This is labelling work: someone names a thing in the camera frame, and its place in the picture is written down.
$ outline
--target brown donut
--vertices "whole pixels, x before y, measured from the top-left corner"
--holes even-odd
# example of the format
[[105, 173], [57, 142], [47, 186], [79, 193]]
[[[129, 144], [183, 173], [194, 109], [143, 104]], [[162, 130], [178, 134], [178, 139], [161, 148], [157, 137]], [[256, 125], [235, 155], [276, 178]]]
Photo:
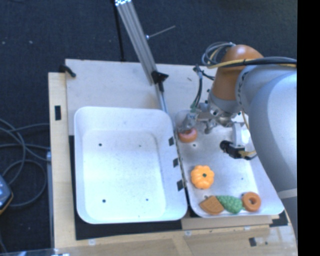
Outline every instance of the brown donut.
[[247, 192], [242, 196], [242, 203], [248, 212], [256, 212], [261, 206], [261, 198], [257, 193]]
[[196, 140], [198, 132], [196, 128], [191, 128], [185, 132], [178, 132], [178, 137], [183, 143], [190, 143]]

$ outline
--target white object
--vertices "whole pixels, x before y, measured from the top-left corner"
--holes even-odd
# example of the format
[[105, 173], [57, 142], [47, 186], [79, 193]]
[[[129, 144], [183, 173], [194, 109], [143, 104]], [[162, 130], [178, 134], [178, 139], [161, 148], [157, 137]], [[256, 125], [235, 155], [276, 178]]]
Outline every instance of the white object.
[[170, 117], [82, 107], [74, 116], [76, 207], [91, 224], [173, 221], [187, 211]]

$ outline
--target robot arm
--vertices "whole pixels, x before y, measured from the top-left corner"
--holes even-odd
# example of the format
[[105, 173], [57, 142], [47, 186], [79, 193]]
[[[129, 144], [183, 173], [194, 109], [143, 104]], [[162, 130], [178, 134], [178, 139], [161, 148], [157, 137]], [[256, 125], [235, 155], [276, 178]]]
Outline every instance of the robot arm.
[[[298, 239], [297, 62], [282, 57], [264, 58], [246, 45], [216, 43], [203, 55], [203, 64], [209, 68], [219, 66], [213, 56], [222, 49], [227, 51], [207, 103], [199, 103], [186, 116], [178, 132], [189, 130], [196, 122], [206, 124], [206, 134], [217, 125], [236, 130], [232, 119], [241, 111], [246, 113], [256, 154], [282, 200]], [[237, 133], [233, 134], [233, 143], [221, 143], [220, 147], [236, 156], [243, 148], [237, 148]]]

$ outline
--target wooden table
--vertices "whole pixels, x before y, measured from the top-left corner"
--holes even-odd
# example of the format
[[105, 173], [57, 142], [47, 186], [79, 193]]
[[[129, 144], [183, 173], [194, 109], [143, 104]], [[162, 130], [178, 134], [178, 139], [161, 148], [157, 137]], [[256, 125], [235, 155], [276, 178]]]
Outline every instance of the wooden table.
[[270, 227], [279, 216], [204, 219], [188, 214], [182, 230], [76, 240], [68, 138], [66, 74], [49, 73], [53, 246], [70, 255], [298, 255], [291, 224]]

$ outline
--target green toy vegetable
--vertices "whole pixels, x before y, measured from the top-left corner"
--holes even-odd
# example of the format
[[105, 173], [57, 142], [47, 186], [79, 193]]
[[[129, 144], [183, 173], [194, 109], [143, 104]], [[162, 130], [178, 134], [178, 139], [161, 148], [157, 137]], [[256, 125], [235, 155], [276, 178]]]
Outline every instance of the green toy vegetable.
[[216, 195], [216, 198], [224, 209], [230, 213], [237, 214], [243, 209], [242, 201], [237, 197], [232, 195]]

